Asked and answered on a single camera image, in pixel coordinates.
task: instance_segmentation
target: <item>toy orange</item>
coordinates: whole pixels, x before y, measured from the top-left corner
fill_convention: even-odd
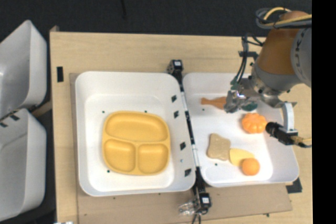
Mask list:
[[[243,160],[241,164],[241,169],[243,173],[247,176],[254,176],[259,173],[260,164],[259,161],[255,158],[247,158]]]
[[[247,113],[241,122],[243,129],[250,134],[262,133],[267,124],[265,117],[258,113]]]

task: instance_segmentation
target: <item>wooden table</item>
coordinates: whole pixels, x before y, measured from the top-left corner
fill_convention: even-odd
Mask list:
[[[259,52],[259,47],[251,47]],[[94,198],[77,185],[70,79],[84,71],[164,72],[181,59],[184,73],[236,73],[240,37],[50,32],[51,98],[55,144],[57,221],[87,223],[190,223],[177,206],[191,191]],[[311,89],[301,84],[281,97],[297,101],[296,128],[311,137]],[[312,151],[295,147],[303,192],[285,184],[207,188],[213,199],[202,223],[312,223]]]

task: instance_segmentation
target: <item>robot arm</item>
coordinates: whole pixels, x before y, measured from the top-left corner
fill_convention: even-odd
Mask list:
[[[269,17],[275,13],[280,16],[272,22]],[[299,83],[311,87],[311,21],[311,15],[304,12],[284,8],[258,10],[257,25],[270,31],[264,43],[255,37],[255,42],[248,41],[248,34],[242,38],[243,60],[224,106],[228,113],[239,109],[251,111],[261,100],[272,108],[282,109],[284,125],[272,123],[266,130],[284,144],[304,145],[293,128],[292,107],[296,103],[283,102],[279,96]],[[249,44],[262,46],[262,49],[251,75],[243,78]]]

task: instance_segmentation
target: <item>white plastic tray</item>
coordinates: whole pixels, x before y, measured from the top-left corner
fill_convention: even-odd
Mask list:
[[[30,20],[0,43],[0,119],[39,105],[47,91],[47,44]]]
[[[87,194],[160,193],[193,186],[195,164],[175,78],[165,73],[90,71],[77,77],[75,97],[79,183]],[[102,157],[102,127],[106,117],[116,111],[147,111],[166,121],[171,134],[171,159],[165,171],[134,176],[108,169]]]
[[[0,221],[38,207],[45,193],[46,131],[26,110],[0,126]]]
[[[230,81],[235,74],[189,73],[183,79],[187,107],[191,117],[197,155],[204,180],[214,187],[241,186],[265,183],[286,183],[299,175],[299,167],[292,146],[285,146],[270,137],[266,131],[248,135],[240,121],[245,111],[230,114],[211,105],[201,105],[201,98],[227,96]],[[255,111],[266,120],[283,123],[281,110],[260,102]],[[218,133],[231,141],[231,147],[241,148],[255,154],[260,162],[260,172],[245,176],[229,161],[207,157],[211,133]]]

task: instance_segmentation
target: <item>yellow divided plate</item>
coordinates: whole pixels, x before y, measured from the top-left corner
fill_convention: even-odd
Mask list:
[[[114,112],[104,122],[102,151],[105,163],[115,172],[158,174],[169,163],[169,128],[162,118],[154,114]]]

